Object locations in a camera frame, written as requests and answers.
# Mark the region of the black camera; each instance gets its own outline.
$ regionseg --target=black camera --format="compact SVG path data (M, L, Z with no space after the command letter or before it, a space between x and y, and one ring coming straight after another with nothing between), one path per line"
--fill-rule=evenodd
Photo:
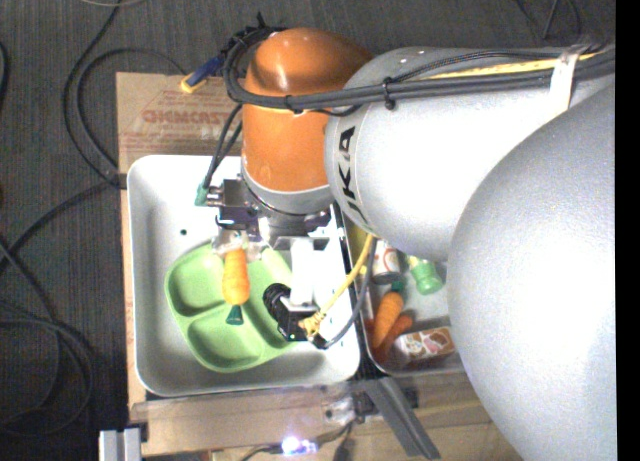
M307 317L311 317L318 311L315 305L293 305L289 301L291 289L282 283L269 285L262 301L267 311L278 323L278 331L287 340L294 342L307 340L307 334L298 323Z

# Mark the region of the cardboard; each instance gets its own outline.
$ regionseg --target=cardboard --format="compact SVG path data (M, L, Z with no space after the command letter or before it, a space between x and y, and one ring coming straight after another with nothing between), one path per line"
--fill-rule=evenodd
M122 173L145 155L213 155L222 126L236 103L221 77L207 79L193 94L182 75L116 74L118 160ZM233 126L241 120L239 112ZM239 155L241 138L230 155Z

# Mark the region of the food package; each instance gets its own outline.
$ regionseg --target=food package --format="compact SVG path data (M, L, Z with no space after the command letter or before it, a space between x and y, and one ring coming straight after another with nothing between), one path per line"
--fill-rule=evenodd
M448 327L406 333L393 344L396 363L408 368L448 356L455 350Z

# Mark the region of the green bottle cap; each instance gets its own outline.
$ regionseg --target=green bottle cap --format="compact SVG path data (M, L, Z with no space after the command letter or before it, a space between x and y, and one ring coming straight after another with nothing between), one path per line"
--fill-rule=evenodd
M402 280L396 280L391 283L391 290L395 292L402 292L404 290L404 283Z
M436 265L428 260L418 260L411 268L418 292L422 295L433 294L440 290L444 283L436 270Z

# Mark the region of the cable tie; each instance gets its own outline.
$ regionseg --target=cable tie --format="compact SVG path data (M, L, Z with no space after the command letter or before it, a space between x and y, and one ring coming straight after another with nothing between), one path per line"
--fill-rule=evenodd
M291 111L293 114L302 114L304 112L303 109L296 109L295 107L293 107L290 103L289 103L289 99L291 98L291 95L285 95L284 97L284 105L285 107Z
M552 118L569 109L576 63L588 48L586 44L572 45L558 56L549 84L549 112Z
M231 39L235 42L236 45L239 43L245 49L249 48L249 45L247 45L247 42L244 41L244 37L243 36L232 36Z
M391 82L393 82L393 79L391 77L386 77L382 81L382 93L384 95L384 106L389 111L393 111L393 109L396 107L396 101L392 100L391 97L389 96L389 89L387 87Z

